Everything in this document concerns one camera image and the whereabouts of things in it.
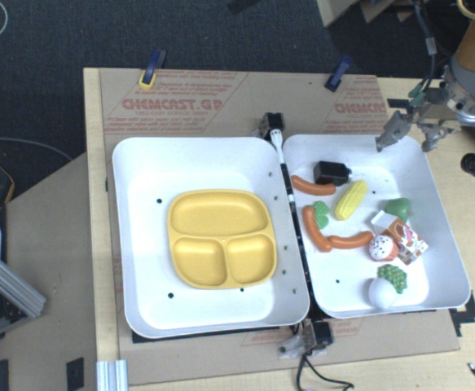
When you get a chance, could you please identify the white plastic tray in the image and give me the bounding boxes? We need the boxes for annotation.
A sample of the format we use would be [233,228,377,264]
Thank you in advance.
[112,136,311,339]
[281,134,473,320]

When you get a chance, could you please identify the black block with thin wires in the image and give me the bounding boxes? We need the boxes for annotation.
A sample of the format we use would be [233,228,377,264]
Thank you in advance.
[311,319,336,348]
[260,112,286,134]

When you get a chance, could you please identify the small black bottle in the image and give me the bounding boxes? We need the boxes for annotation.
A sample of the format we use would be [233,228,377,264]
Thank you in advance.
[313,160,353,187]

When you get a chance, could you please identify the brown cardboard board red print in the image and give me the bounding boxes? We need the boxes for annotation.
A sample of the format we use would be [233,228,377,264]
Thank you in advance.
[98,68,462,386]

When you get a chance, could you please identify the white toy egg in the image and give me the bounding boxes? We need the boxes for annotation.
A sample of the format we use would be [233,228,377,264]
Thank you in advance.
[367,277,398,310]

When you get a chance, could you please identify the yellow divided plate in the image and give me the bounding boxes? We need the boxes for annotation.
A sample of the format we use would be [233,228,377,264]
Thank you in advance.
[166,188,279,290]

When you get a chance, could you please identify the green toy grapes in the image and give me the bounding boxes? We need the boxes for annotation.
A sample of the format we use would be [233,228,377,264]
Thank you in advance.
[376,263,408,295]

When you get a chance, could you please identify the orange toy sausage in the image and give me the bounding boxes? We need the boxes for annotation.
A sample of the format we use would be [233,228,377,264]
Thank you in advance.
[290,174,338,197]
[301,205,333,254]
[327,231,375,250]

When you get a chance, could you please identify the green toy pear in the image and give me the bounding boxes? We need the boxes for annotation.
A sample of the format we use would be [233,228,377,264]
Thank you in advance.
[384,196,414,224]

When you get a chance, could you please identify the yellow toy corn cob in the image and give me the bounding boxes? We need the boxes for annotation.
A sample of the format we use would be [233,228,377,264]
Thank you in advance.
[333,178,369,222]

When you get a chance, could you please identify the white and orange toy cupcake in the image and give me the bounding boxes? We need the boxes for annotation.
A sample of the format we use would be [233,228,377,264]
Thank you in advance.
[367,234,402,263]

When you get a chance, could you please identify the thin black and white rod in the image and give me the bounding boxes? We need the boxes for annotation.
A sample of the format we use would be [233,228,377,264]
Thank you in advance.
[270,130,316,322]

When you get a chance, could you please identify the green toy lettuce leaf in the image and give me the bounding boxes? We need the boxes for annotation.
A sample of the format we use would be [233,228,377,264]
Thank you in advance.
[310,200,332,230]

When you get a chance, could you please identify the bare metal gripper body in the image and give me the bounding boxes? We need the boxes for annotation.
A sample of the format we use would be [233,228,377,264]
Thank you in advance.
[411,80,475,130]

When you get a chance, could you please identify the white and orange carton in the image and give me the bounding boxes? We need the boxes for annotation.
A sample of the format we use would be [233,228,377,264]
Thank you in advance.
[369,209,431,267]

